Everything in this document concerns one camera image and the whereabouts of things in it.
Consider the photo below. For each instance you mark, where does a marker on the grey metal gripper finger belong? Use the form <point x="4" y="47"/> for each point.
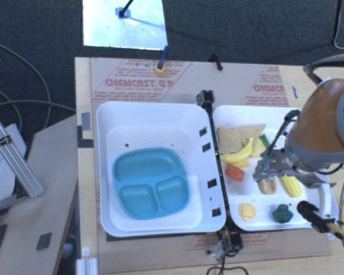
<point x="273" y="176"/>
<point x="260" y="173"/>

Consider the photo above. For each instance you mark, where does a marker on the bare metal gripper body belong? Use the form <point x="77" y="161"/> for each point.
<point x="279" y="161"/>

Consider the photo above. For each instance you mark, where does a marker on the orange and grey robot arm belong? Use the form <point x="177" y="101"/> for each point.
<point x="318" y="125"/>

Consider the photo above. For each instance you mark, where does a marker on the tan sausage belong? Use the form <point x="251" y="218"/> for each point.
<point x="268" y="186"/>

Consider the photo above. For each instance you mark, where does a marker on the yellow corn cob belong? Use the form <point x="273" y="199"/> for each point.
<point x="291" y="185"/>

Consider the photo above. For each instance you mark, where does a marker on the yellow toy food piece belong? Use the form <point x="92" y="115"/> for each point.
<point x="242" y="163"/>

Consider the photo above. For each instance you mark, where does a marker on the white plastic tray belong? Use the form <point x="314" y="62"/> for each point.
<point x="255" y="195"/>
<point x="149" y="119"/>

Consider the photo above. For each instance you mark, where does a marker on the pale yellow wedge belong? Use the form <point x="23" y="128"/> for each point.
<point x="258" y="149"/>

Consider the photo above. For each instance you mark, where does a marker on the orange carrot piece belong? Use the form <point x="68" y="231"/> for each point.
<point x="234" y="172"/>

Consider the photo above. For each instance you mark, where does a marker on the green vegetable stick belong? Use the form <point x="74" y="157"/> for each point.
<point x="264" y="140"/>

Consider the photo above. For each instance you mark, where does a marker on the yellow banana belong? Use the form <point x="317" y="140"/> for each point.
<point x="238" y="156"/>

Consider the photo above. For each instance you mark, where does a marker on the green broccoli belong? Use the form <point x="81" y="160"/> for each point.
<point x="282" y="213"/>

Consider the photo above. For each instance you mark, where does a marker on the yellow lumpy toy food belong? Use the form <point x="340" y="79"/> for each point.
<point x="246" y="211"/>

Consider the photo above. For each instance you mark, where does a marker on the thin black rod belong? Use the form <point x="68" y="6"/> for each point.
<point x="219" y="159"/>

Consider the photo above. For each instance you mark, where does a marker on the brown bread slice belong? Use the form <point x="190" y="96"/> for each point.
<point x="229" y="140"/>

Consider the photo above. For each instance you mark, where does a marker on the blue divided plate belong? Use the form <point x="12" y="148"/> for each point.
<point x="152" y="182"/>

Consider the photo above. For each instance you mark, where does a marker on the brown cardboard board red print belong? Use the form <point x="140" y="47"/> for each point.
<point x="172" y="79"/>

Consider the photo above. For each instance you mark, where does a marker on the black cylinder on white bracket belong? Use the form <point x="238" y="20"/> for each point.
<point x="314" y="214"/>

